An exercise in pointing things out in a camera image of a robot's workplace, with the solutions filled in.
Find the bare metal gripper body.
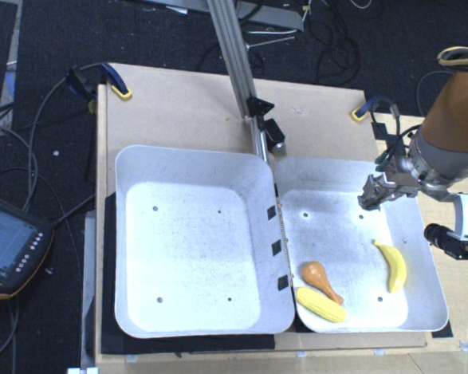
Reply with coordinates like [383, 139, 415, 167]
[361, 151, 454, 207]

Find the white plastic tray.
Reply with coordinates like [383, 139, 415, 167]
[102, 143, 307, 350]
[262, 154, 460, 344]

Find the yellow banana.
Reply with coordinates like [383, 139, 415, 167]
[369, 238, 410, 296]

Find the orange chicken drumstick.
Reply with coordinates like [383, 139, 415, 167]
[299, 260, 348, 307]

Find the yellow corn cob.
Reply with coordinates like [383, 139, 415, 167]
[292, 285, 350, 325]

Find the flat pale wood board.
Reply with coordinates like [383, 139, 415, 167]
[85, 61, 446, 374]

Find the black cylinder on white bracket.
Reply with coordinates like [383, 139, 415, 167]
[421, 189, 468, 262]

